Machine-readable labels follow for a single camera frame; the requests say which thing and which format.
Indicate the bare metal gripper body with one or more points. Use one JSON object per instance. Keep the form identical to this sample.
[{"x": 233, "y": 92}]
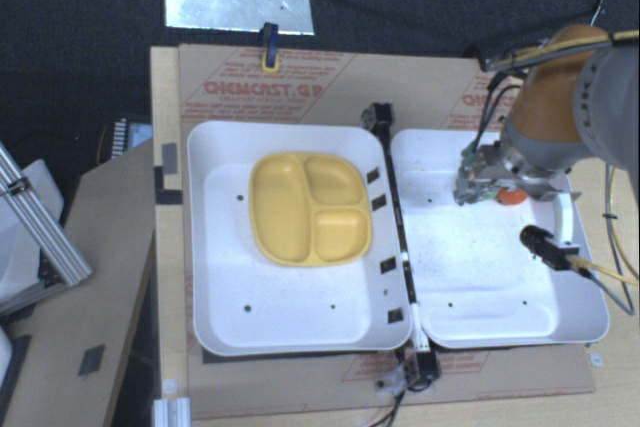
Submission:
[{"x": 492, "y": 172}]

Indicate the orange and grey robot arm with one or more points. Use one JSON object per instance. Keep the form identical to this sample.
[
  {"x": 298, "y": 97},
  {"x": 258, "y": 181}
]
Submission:
[{"x": 560, "y": 105}]

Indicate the orange round toy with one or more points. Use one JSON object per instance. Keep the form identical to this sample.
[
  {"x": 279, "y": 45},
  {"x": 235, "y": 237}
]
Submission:
[{"x": 511, "y": 198}]

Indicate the white plastic tray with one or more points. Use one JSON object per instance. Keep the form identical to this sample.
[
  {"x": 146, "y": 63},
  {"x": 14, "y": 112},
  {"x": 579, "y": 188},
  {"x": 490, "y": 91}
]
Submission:
[
  {"x": 280, "y": 305},
  {"x": 475, "y": 265}
]

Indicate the thin black and white rod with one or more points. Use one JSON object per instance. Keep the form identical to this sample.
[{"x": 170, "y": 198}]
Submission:
[{"x": 400, "y": 225}]

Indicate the brown cardboard board red print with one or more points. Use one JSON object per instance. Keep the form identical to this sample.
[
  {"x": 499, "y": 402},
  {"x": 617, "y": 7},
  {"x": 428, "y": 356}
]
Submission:
[{"x": 320, "y": 85}]

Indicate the yellow divided plate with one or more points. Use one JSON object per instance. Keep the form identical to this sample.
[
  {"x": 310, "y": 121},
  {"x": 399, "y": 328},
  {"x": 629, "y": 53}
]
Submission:
[{"x": 290, "y": 210}]

